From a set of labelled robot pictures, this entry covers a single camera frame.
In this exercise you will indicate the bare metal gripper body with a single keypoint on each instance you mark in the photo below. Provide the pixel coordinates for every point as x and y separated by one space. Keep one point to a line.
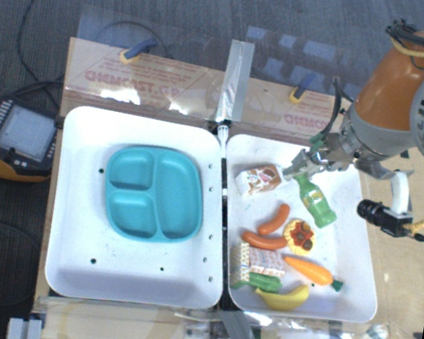
339 152

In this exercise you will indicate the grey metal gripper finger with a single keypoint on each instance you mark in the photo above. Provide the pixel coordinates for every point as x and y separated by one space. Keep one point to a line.
314 166
294 165

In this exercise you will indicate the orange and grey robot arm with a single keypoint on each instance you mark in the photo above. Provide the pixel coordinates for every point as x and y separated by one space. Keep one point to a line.
394 90

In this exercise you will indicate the brown and white carton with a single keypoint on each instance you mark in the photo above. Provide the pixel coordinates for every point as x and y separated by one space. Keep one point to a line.
260 181

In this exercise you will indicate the green plastic bottle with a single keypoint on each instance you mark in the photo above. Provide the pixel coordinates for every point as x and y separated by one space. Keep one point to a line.
316 204

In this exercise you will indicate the orange sausage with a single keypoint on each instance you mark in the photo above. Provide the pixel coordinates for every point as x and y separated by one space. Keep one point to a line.
264 241
275 220

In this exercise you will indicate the yellow pasta with meatballs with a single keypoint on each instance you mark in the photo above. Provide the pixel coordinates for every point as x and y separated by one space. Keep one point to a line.
299 237

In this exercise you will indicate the white and orange carton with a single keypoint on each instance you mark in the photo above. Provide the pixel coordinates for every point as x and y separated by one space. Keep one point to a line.
267 261

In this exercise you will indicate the orange carrot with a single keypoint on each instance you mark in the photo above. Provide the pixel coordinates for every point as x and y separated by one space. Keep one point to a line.
307 271

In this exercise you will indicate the white plastic tray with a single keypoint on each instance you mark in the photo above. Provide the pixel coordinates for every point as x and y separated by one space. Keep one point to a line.
74 246
352 268

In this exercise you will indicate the white orange checkered packet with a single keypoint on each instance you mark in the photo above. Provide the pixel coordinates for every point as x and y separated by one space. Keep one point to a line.
240 262

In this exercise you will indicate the blue divided plate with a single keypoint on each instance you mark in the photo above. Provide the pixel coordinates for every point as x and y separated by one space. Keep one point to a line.
177 187

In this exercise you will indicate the green toy vegetable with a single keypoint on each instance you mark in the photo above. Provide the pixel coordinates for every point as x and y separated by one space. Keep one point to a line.
263 283

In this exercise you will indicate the yellow banana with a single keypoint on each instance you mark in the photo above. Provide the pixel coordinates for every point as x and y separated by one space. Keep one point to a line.
284 301

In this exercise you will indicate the brown cardboard board red print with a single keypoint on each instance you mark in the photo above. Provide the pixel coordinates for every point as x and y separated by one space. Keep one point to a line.
154 82

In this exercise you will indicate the black cylinder on white bracket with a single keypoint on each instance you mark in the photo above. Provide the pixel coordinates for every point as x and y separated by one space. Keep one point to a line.
385 216

